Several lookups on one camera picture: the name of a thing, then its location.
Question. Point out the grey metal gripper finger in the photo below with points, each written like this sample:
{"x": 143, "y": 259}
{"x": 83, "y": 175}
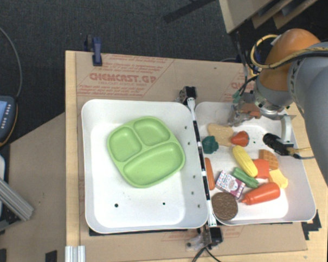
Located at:
{"x": 233, "y": 118}
{"x": 243, "y": 119}

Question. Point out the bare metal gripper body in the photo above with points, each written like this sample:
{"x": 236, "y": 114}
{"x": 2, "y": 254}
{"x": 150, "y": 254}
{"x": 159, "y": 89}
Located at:
{"x": 272, "y": 112}

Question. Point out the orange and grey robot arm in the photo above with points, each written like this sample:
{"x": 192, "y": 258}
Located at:
{"x": 315, "y": 88}

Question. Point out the tan bread slice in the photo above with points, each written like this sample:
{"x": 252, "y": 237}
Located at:
{"x": 221, "y": 133}

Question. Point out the red bell pepper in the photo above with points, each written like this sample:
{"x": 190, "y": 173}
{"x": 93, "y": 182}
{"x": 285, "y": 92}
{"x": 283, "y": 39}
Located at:
{"x": 240, "y": 139}

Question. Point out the green broccoli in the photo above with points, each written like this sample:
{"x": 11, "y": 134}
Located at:
{"x": 209, "y": 145}

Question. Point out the yellow corn cob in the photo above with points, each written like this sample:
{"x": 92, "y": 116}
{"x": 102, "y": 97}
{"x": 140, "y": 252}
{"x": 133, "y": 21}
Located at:
{"x": 245, "y": 161}

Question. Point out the brown waffle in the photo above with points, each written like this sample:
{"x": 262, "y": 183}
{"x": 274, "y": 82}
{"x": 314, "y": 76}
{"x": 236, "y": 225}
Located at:
{"x": 270, "y": 158}

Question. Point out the orange block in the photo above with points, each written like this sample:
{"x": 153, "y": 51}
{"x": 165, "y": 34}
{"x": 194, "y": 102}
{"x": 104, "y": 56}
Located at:
{"x": 262, "y": 168}

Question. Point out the orange sausage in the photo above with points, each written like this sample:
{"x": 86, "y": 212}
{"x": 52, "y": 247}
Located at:
{"x": 210, "y": 174}

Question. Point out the thin black and white rod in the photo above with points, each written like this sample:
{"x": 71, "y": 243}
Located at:
{"x": 203, "y": 173}

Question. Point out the pink and white carton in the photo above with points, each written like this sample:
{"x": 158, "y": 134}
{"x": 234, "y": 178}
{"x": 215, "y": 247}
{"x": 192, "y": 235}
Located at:
{"x": 229, "y": 184}

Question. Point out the yellow cheese wedge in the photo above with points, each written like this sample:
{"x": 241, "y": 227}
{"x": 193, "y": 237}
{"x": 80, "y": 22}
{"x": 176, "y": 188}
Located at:
{"x": 279, "y": 179}

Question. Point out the orange sauce bottle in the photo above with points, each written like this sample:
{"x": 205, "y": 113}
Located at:
{"x": 263, "y": 194}

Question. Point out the brown round biscuit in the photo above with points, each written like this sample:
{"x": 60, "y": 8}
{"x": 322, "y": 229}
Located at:
{"x": 224, "y": 206}

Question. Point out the white plastic tray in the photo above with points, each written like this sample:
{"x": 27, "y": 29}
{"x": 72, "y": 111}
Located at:
{"x": 296, "y": 198}
{"x": 139, "y": 208}

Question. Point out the green divided plate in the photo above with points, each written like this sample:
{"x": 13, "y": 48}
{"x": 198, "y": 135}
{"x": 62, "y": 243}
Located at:
{"x": 149, "y": 165}

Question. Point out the brown cardboard board red print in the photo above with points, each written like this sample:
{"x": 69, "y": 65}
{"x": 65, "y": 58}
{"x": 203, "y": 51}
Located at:
{"x": 133, "y": 80}

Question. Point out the black cylinder on white bracket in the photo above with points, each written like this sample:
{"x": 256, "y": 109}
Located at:
{"x": 274, "y": 143}

